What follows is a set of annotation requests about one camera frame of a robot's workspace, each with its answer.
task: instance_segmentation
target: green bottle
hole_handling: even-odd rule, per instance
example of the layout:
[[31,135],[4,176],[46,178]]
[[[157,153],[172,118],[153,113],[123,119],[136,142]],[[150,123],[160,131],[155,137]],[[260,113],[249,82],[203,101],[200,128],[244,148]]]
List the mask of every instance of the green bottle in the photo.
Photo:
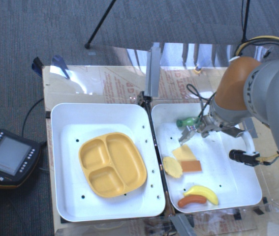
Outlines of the green bottle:
[[177,127],[193,126],[197,123],[198,117],[189,117],[185,120],[177,120]]

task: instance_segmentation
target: yellow banana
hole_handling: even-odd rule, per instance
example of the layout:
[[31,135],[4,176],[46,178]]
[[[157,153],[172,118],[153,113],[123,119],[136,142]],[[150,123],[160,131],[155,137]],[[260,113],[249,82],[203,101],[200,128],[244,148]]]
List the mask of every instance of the yellow banana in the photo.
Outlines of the yellow banana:
[[216,193],[213,192],[210,188],[202,185],[194,185],[188,191],[183,193],[184,197],[188,195],[201,195],[206,197],[214,205],[219,204],[219,200]]

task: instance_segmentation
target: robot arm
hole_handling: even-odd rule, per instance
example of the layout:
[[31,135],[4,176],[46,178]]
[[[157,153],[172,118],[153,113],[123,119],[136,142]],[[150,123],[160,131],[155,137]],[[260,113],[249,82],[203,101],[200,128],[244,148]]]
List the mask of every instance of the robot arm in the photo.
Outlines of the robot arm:
[[256,117],[270,128],[279,151],[279,60],[265,63],[251,57],[233,60],[197,132],[203,137],[210,131],[237,137],[240,130],[234,126],[247,117]]

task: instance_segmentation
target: yellow divided plate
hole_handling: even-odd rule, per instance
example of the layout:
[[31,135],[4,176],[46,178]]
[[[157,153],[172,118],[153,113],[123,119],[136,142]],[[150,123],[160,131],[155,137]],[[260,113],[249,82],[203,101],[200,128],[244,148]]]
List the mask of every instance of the yellow divided plate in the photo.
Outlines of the yellow divided plate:
[[108,133],[85,142],[79,149],[79,161],[90,187],[101,197],[135,190],[147,178],[136,145],[123,133]]

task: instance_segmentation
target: toy sausage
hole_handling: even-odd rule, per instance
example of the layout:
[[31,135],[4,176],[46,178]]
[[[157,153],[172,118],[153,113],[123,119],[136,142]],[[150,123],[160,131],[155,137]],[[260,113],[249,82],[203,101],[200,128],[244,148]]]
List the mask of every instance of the toy sausage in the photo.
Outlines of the toy sausage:
[[186,206],[187,204],[190,204],[190,203],[200,203],[200,204],[204,204],[206,203],[207,201],[207,198],[205,198],[204,196],[201,196],[201,195],[188,195],[182,199],[180,199],[178,201],[178,206],[180,208]]

